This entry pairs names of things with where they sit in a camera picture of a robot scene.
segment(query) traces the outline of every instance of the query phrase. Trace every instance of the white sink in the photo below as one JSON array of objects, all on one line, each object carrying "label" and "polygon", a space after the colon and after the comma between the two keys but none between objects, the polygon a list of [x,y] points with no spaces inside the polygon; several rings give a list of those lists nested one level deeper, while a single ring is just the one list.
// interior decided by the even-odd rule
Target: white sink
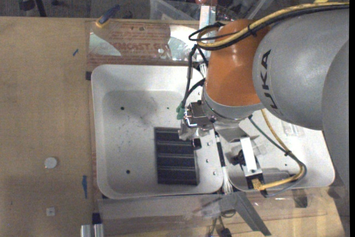
[{"label": "white sink", "polygon": [[[97,181],[107,197],[208,194],[222,186],[212,134],[201,138],[202,148],[196,151],[197,186],[158,184],[154,128],[180,127],[176,108],[184,96],[186,75],[187,67],[101,65],[94,70]],[[200,79],[195,70],[191,86]],[[200,99],[201,90],[194,91],[190,100]]]}]

